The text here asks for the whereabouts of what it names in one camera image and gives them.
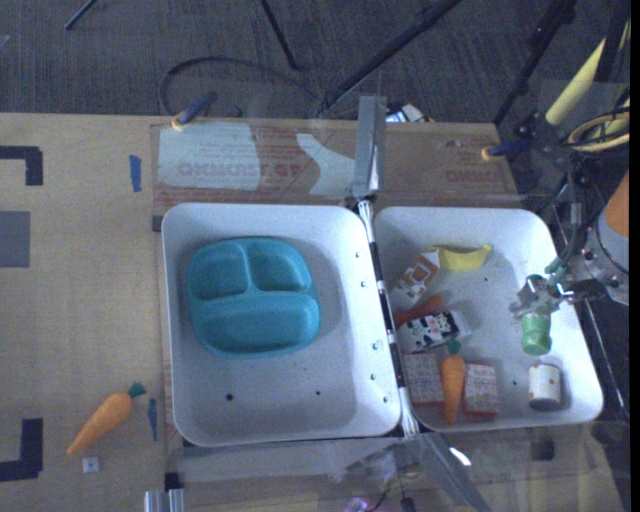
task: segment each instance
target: blue bowl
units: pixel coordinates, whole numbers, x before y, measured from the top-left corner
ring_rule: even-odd
[[[208,244],[189,261],[187,302],[198,340],[225,358],[277,356],[309,345],[320,305],[303,256],[274,238]]]

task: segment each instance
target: tin can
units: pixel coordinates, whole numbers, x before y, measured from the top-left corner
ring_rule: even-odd
[[[536,363],[529,368],[529,406],[555,411],[562,406],[562,373],[553,364]]]

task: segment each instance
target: orange carrot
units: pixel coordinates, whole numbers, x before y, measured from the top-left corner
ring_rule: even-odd
[[[134,382],[126,393],[114,393],[93,413],[85,423],[73,443],[67,448],[67,454],[72,455],[87,448],[96,439],[120,425],[131,413],[132,399],[145,393],[139,382]]]
[[[422,318],[424,316],[433,315],[439,313],[444,305],[444,299],[440,295],[432,295],[427,301],[409,311],[394,311],[393,312],[393,324],[399,327],[402,324],[406,324],[416,318]]]
[[[440,381],[444,394],[444,419],[447,425],[453,425],[462,399],[466,365],[464,360],[457,355],[460,343],[453,340],[447,343],[447,347],[449,355],[440,365]]]

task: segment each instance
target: black corner marker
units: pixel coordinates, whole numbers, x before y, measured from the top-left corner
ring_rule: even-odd
[[[0,482],[38,478],[43,469],[44,440],[42,418],[22,420],[20,459],[0,462]]]
[[[42,151],[37,146],[0,146],[0,160],[24,160],[25,185],[44,184]]]

